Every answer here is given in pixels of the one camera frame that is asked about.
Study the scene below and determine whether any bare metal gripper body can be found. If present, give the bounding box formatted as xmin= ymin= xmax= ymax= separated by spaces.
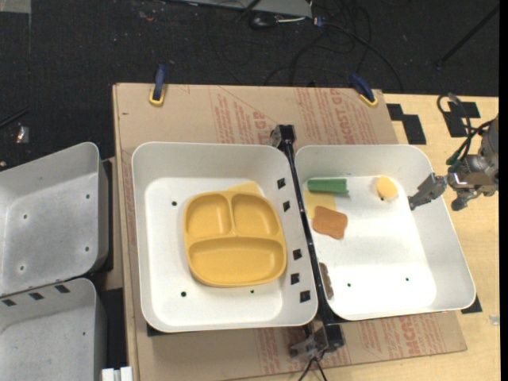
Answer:
xmin=447 ymin=154 xmax=500 ymax=198

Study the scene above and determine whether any yellow toy biscuit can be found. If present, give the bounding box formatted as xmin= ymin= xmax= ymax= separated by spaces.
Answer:
xmin=375 ymin=175 xmax=399 ymax=202

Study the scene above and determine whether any white plastic tray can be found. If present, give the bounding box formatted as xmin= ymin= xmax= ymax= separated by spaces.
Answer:
xmin=0 ymin=277 xmax=109 ymax=381
xmin=294 ymin=144 xmax=477 ymax=322
xmin=0 ymin=140 xmax=110 ymax=298
xmin=131 ymin=140 xmax=320 ymax=334

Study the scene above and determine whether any green toy vegetable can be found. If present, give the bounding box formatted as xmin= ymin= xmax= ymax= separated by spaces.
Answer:
xmin=306 ymin=177 xmax=351 ymax=196

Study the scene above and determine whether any brown toast slice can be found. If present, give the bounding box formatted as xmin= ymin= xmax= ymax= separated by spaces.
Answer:
xmin=311 ymin=205 xmax=349 ymax=241

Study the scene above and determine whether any yellow cheese slice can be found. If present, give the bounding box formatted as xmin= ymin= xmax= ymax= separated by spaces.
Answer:
xmin=302 ymin=189 xmax=339 ymax=218

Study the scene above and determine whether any thin black rod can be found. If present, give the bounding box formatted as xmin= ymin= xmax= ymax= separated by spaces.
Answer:
xmin=282 ymin=139 xmax=338 ymax=333

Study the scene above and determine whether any brown toy sausage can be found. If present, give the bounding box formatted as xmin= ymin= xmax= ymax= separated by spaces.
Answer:
xmin=317 ymin=261 xmax=336 ymax=302

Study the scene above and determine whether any yellow divided plate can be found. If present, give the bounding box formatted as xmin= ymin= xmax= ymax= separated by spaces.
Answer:
xmin=183 ymin=190 xmax=289 ymax=289

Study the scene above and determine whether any brown cardboard board red print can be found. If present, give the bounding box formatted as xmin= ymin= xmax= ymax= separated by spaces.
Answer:
xmin=112 ymin=83 xmax=468 ymax=381

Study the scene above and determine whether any black computer mouse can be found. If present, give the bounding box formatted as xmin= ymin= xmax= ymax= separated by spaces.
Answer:
xmin=248 ymin=13 xmax=275 ymax=31

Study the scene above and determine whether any black block with wires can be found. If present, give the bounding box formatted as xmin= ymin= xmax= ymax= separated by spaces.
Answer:
xmin=270 ymin=124 xmax=298 ymax=151
xmin=288 ymin=322 xmax=346 ymax=360

